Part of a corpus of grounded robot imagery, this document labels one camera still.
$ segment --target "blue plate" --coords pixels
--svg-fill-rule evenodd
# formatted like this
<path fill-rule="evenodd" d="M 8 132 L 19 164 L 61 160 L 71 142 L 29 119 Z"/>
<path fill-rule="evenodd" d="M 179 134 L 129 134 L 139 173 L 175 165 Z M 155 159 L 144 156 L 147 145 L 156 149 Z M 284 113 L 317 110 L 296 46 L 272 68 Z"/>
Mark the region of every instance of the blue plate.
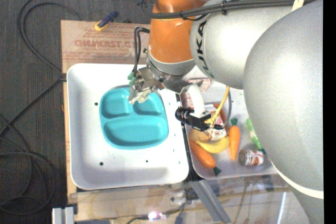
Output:
<path fill-rule="evenodd" d="M 156 93 L 131 105 L 129 88 L 106 92 L 100 100 L 100 123 L 106 141 L 113 147 L 136 150 L 162 143 L 169 128 L 163 102 Z"/>

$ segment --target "green bottle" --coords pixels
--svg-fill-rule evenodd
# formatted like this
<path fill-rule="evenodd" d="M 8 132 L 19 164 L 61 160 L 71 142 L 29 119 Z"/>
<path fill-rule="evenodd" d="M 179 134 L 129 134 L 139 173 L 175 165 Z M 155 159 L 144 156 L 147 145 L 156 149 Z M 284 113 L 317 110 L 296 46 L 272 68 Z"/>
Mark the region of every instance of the green bottle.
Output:
<path fill-rule="evenodd" d="M 250 137 L 252 139 L 252 142 L 257 146 L 257 148 L 265 153 L 264 147 L 262 146 L 259 138 L 256 135 L 256 132 L 254 131 L 254 128 L 252 126 L 251 120 L 247 119 L 246 124 L 248 126 L 248 129 L 250 131 Z"/>

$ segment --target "can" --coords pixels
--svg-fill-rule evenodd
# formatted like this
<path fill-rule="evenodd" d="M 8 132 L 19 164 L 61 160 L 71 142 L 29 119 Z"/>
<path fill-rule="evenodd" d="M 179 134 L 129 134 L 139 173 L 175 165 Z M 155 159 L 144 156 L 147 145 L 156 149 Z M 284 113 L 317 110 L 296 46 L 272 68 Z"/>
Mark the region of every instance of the can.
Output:
<path fill-rule="evenodd" d="M 243 166 L 259 166 L 264 163 L 264 153 L 258 150 L 240 150 L 238 161 Z"/>

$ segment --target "yellow cable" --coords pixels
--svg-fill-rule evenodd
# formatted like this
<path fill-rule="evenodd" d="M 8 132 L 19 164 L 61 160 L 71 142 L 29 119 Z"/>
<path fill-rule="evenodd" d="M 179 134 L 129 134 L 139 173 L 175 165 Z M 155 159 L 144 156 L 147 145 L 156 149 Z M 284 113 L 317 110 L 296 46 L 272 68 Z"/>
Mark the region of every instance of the yellow cable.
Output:
<path fill-rule="evenodd" d="M 220 113 L 220 111 L 221 111 L 221 109 L 222 109 L 222 107 L 223 107 L 223 105 L 224 105 L 224 103 L 225 103 L 228 95 L 229 95 L 229 92 L 230 92 L 230 87 L 226 86 L 226 91 L 224 93 L 222 101 L 219 104 L 219 107 L 217 108 L 215 114 L 210 119 L 208 119 L 208 120 L 206 120 L 204 122 L 205 124 L 209 124 L 210 127 L 213 127 L 215 125 L 215 122 L 216 122 L 216 120 L 218 118 L 218 115 L 219 115 L 219 113 Z"/>

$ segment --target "dark floor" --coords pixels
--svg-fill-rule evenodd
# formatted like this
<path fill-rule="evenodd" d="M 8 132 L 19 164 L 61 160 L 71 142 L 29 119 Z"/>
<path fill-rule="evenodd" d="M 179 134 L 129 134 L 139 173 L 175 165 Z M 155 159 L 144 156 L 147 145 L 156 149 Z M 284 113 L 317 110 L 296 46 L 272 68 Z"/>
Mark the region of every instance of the dark floor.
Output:
<path fill-rule="evenodd" d="M 0 0 L 0 223 L 51 223 L 51 209 L 67 204 L 62 85 L 58 71 L 61 68 L 60 20 L 78 20 L 78 17 L 55 4 L 40 5 L 28 13 L 24 24 L 27 38 L 56 66 L 51 68 L 28 49 L 18 30 L 17 17 L 27 1 Z M 138 1 L 33 0 L 24 13 L 36 4 L 53 2 L 72 8 L 86 21 L 99 21 L 117 10 L 116 22 L 148 24 L 149 18 L 142 14 Z M 53 87 L 28 106 L 53 83 Z M 20 148 L 10 145 L 8 140 Z M 49 166 L 41 158 L 52 164 L 54 193 Z M 42 207 L 40 211 L 29 214 L 39 207 Z"/>

